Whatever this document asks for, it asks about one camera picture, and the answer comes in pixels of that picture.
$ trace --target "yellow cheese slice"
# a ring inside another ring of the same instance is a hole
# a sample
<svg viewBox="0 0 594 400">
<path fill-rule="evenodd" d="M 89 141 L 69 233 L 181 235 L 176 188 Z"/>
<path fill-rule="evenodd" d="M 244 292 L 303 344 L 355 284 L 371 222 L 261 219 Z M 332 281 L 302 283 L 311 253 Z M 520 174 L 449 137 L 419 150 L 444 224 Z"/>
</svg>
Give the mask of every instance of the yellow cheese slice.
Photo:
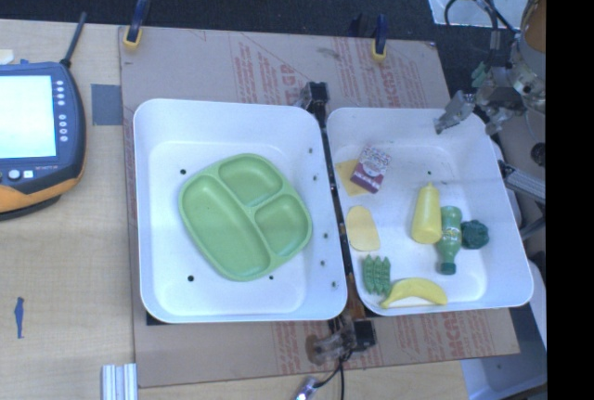
<svg viewBox="0 0 594 400">
<path fill-rule="evenodd" d="M 380 236 L 371 212 L 361 205 L 351 207 L 346 215 L 346 233 L 355 250 L 371 252 L 380 248 Z"/>
<path fill-rule="evenodd" d="M 353 175 L 357 161 L 357 159 L 351 159 L 349 161 L 337 162 L 334 164 L 334 169 L 341 178 L 342 186 L 344 187 L 344 190 L 346 190 L 346 193 L 349 195 L 349 197 L 371 193 L 361 186 L 358 186 L 354 182 L 351 182 L 351 175 Z"/>
</svg>

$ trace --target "cardboard sheet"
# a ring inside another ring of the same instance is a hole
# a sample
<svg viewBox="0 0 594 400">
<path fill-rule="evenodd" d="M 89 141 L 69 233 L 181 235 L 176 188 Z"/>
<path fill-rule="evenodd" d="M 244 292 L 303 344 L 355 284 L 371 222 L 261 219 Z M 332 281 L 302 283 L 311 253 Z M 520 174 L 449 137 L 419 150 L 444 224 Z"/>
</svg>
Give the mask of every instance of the cardboard sheet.
<svg viewBox="0 0 594 400">
<path fill-rule="evenodd" d="M 312 363 L 310 336 L 328 324 L 269 322 L 164 325 L 147 316 L 139 293 L 132 119 L 155 97 L 293 104 L 310 81 L 326 82 L 328 111 L 340 107 L 442 108 L 449 100 L 436 48 L 388 41 L 382 63 L 371 40 L 272 33 L 145 28 L 129 49 L 119 32 L 123 128 L 132 260 L 134 339 L 140 387 L 333 370 Z M 517 354 L 507 309 L 373 317 L 378 343 L 345 368 L 373 368 Z"/>
</svg>

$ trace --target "table surface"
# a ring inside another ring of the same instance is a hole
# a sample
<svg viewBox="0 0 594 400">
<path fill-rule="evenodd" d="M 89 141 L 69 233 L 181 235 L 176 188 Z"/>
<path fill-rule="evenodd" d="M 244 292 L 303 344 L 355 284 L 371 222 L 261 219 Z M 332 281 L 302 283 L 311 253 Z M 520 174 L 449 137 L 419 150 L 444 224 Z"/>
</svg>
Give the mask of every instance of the table surface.
<svg viewBox="0 0 594 400">
<path fill-rule="evenodd" d="M 11 49 L 15 61 L 60 61 L 75 27 L 0 19 L 0 49 Z M 135 362 L 123 129 L 93 125 L 90 111 L 92 84 L 121 84 L 117 29 L 86 24 L 72 57 L 88 131 L 81 182 L 58 203 L 0 223 L 2 399 L 98 399 L 101 367 Z M 18 298 L 24 300 L 21 338 L 14 315 Z M 140 389 L 138 398 L 284 400 L 303 378 Z M 348 370 L 344 379 L 345 398 L 468 398 L 459 361 Z M 316 400 L 338 399 L 340 391 L 337 376 Z"/>
</svg>

